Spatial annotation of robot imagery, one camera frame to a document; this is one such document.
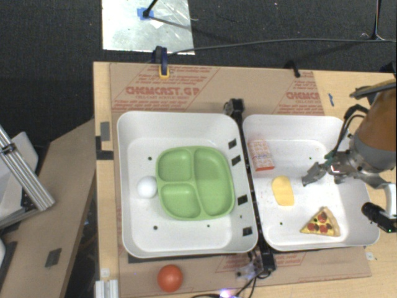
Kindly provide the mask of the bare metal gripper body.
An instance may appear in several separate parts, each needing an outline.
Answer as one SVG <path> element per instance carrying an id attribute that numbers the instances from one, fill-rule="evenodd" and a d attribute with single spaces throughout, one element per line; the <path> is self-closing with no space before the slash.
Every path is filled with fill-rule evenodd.
<path id="1" fill-rule="evenodd" d="M 360 153 L 357 150 L 329 152 L 325 156 L 324 166 L 334 176 L 336 184 L 346 178 L 359 179 L 374 189 L 383 189 L 391 182 L 386 181 L 380 173 L 391 170 L 391 152 L 368 150 Z"/>

